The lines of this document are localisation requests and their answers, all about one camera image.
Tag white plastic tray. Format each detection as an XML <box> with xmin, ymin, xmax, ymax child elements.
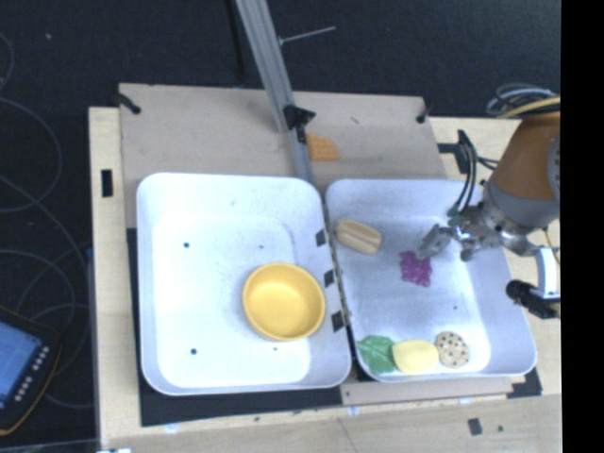
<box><xmin>135</xmin><ymin>172</ymin><xmax>353</xmax><ymax>397</ymax></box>
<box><xmin>324</xmin><ymin>178</ymin><xmax>539</xmax><ymax>384</ymax></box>

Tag tan bread roll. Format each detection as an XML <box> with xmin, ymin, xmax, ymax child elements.
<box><xmin>335</xmin><ymin>218</ymin><xmax>383</xmax><ymax>257</ymax></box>

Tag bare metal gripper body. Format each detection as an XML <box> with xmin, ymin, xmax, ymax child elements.
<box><xmin>448</xmin><ymin>204</ymin><xmax>540</xmax><ymax>262</ymax></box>

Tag brown cardboard board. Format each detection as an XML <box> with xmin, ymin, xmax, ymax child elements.
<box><xmin>117</xmin><ymin>82</ymin><xmax>528</xmax><ymax>407</ymax></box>

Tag purple grapes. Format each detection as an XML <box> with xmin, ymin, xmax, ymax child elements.
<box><xmin>398</xmin><ymin>250</ymin><xmax>434</xmax><ymax>289</ymax></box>

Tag yellow cheese slice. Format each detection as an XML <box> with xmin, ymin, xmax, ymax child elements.
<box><xmin>391</xmin><ymin>339</ymin><xmax>441</xmax><ymax>376</ymax></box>

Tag black cylinder on white bracket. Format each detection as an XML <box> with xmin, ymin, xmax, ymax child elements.
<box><xmin>505</xmin><ymin>246</ymin><xmax>562</xmax><ymax>321</ymax></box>

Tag tan chocolate chip biscuit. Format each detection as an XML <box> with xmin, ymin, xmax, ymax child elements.
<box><xmin>433</xmin><ymin>330</ymin><xmax>471</xmax><ymax>370</ymax></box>

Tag orange toast slice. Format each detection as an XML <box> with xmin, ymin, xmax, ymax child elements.
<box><xmin>305</xmin><ymin>132</ymin><xmax>341</xmax><ymax>162</ymax></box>

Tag green lettuce leaf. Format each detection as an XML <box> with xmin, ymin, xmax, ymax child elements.
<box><xmin>355</xmin><ymin>335</ymin><xmax>398</xmax><ymax>376</ymax></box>

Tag yellow bowl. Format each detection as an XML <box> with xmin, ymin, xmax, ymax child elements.
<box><xmin>242</xmin><ymin>261</ymin><xmax>327</xmax><ymax>343</ymax></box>

